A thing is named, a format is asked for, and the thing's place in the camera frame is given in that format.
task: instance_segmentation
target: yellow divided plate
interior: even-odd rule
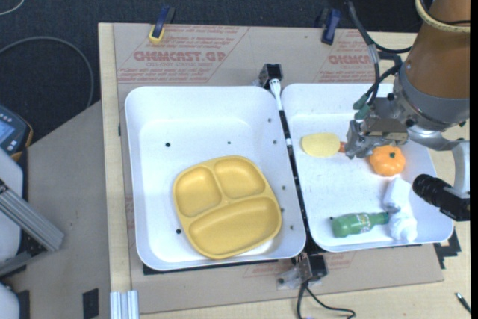
[[[209,258],[244,253],[281,228],[274,192],[245,157],[215,158],[184,170],[174,181],[173,197],[187,238]]]

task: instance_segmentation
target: wooden table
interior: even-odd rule
[[[110,278],[112,291],[131,290],[128,239],[123,188],[123,168],[120,137],[118,136],[119,109],[115,67],[114,30],[112,24],[99,25],[99,53],[102,83],[102,113],[105,142],[105,176],[108,205],[108,238],[110,250]],[[373,34],[382,45],[411,45],[413,34]],[[448,138],[469,137],[469,124],[446,133]],[[450,152],[432,153],[438,176],[453,183],[454,166]],[[457,257],[446,258],[444,281],[426,285],[412,285],[350,293],[321,295],[331,306],[347,307],[356,311],[358,318],[468,318],[455,293],[460,292],[471,302],[470,223],[457,223],[456,232],[462,251]],[[142,318],[294,318],[295,299],[270,300],[205,309],[162,312],[142,315]],[[335,318],[336,314],[317,306],[306,297],[302,315],[315,318]]]

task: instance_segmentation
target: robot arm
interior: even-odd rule
[[[454,186],[419,176],[414,191],[453,219],[469,220],[470,143],[447,140],[441,133],[470,117],[471,0],[435,0],[429,10],[423,0],[416,0],[416,5],[425,23],[405,63],[391,69],[396,75],[393,92],[374,96],[382,76],[354,105],[358,112],[350,121],[345,152],[349,158],[363,158],[376,146],[403,145],[408,140],[451,150]]]

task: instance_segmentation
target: green soda bottle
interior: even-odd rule
[[[388,223],[388,213],[357,213],[345,214],[332,218],[332,231],[334,236],[344,238],[348,234],[361,234],[369,232],[375,225]]]

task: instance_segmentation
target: black connector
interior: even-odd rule
[[[430,205],[440,208],[440,212],[455,221],[470,220],[470,198],[457,196],[452,187],[442,179],[420,174],[413,181],[413,191]]]
[[[264,64],[261,73],[259,73],[259,87],[270,89],[269,81],[276,78],[282,80],[281,64]]]
[[[326,260],[323,255],[308,255],[308,263],[311,266],[312,277],[310,280],[319,280],[325,277],[329,271],[327,270]]]

